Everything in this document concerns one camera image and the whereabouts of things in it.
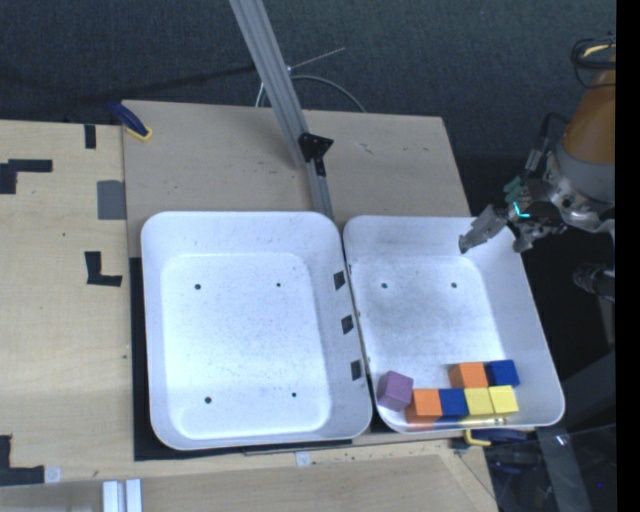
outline blue and yellow clamp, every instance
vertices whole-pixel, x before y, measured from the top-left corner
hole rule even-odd
[[[118,118],[120,122],[125,126],[126,132],[142,142],[147,142],[151,139],[153,131],[148,126],[145,126],[142,121],[131,110],[115,101],[107,103],[107,110],[109,113]]]

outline dark floor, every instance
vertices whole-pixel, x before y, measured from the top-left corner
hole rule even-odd
[[[573,44],[616,29],[615,0],[265,0],[294,74],[332,80],[370,112],[447,126],[472,214],[501,201],[548,112],[584,89]],[[111,123],[108,100],[253,105],[259,77],[226,1],[0,0],[0,118]],[[300,67],[318,55],[330,57]],[[354,110],[297,82],[304,108]],[[10,157],[0,141],[0,153]],[[562,379],[605,354],[598,303],[571,274],[609,262],[606,237],[570,232],[523,255]]]

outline orange cube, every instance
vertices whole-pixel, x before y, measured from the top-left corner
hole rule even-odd
[[[442,404],[437,389],[414,389],[411,403],[405,409],[408,423],[432,423],[442,417]]]
[[[449,370],[449,382],[453,388],[489,387],[484,363],[459,363]]]

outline blue cube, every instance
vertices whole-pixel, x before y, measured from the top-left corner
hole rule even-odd
[[[512,359],[485,363],[485,372],[490,386],[513,386],[520,384],[516,365]]]
[[[464,389],[440,389],[438,393],[440,394],[440,403],[442,405],[442,420],[455,421],[469,415]]]

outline yellow block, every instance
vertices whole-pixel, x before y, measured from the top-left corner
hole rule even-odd
[[[495,415],[489,388],[465,388],[469,419],[491,418]]]
[[[489,387],[489,396],[496,414],[504,416],[520,410],[511,386],[491,386]]]

